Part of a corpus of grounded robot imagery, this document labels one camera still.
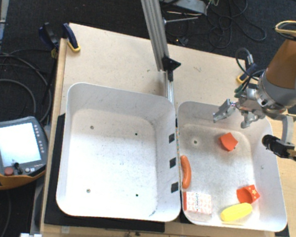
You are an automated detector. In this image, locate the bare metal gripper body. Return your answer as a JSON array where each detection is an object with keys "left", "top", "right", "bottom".
[{"left": 233, "top": 84, "right": 289, "bottom": 123}]

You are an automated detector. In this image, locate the orange curved block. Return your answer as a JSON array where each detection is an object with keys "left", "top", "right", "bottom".
[{"left": 217, "top": 130, "right": 240, "bottom": 153}]

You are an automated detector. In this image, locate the thin black and white rod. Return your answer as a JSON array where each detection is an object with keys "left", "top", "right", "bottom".
[{"left": 163, "top": 114, "right": 195, "bottom": 190}]

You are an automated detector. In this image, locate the white plastic tray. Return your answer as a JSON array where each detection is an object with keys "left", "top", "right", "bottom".
[
  {"left": 47, "top": 79, "right": 200, "bottom": 234},
  {"left": 159, "top": 98, "right": 296, "bottom": 237}
]

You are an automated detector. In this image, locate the orange sausage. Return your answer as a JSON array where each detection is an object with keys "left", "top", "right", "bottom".
[{"left": 175, "top": 154, "right": 196, "bottom": 190}]

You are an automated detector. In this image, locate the red cup with yellow star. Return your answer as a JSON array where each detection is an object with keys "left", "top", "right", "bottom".
[{"left": 234, "top": 181, "right": 263, "bottom": 207}]

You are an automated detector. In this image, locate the yellow corn cob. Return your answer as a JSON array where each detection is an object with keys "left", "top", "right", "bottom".
[{"left": 219, "top": 199, "right": 254, "bottom": 226}]

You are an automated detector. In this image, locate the white and orange carton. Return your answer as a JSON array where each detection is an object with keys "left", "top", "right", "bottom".
[{"left": 180, "top": 190, "right": 215, "bottom": 217}]

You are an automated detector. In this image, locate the pale wood board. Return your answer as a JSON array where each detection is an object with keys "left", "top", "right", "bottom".
[{"left": 29, "top": 21, "right": 296, "bottom": 237}]

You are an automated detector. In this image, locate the black cylinder on white bracket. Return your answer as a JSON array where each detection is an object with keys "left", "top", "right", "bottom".
[{"left": 259, "top": 111, "right": 296, "bottom": 160}]

